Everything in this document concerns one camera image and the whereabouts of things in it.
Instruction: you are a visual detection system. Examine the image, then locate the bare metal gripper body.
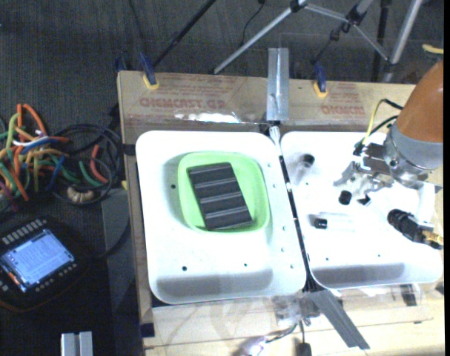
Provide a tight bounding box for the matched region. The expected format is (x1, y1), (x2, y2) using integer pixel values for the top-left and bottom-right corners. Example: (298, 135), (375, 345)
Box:
(360, 142), (434, 190)

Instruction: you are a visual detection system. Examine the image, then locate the thin black and white rod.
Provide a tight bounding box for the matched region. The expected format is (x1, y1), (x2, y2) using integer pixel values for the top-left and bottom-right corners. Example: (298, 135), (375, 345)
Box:
(270, 124), (314, 293)

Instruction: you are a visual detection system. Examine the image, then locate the white plastic tray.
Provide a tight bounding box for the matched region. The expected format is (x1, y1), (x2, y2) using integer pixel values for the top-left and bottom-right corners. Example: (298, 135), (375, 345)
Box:
(135, 130), (308, 306)
(279, 131), (445, 290)

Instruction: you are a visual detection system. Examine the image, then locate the green plate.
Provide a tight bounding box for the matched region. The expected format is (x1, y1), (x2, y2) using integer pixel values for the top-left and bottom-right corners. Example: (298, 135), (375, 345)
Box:
(176, 151), (271, 234)

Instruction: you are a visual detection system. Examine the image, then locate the dark grey ribbed block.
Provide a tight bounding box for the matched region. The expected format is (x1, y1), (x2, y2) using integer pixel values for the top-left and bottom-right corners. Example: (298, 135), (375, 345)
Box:
(187, 162), (255, 231)

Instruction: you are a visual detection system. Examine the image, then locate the brown cardboard board red print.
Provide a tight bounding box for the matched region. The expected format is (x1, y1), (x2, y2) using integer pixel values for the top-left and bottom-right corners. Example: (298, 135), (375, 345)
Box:
(116, 70), (445, 356)

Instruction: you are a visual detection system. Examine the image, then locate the black cylinder on white bracket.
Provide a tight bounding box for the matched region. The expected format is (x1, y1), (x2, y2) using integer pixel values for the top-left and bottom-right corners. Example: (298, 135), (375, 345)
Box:
(386, 182), (444, 251)

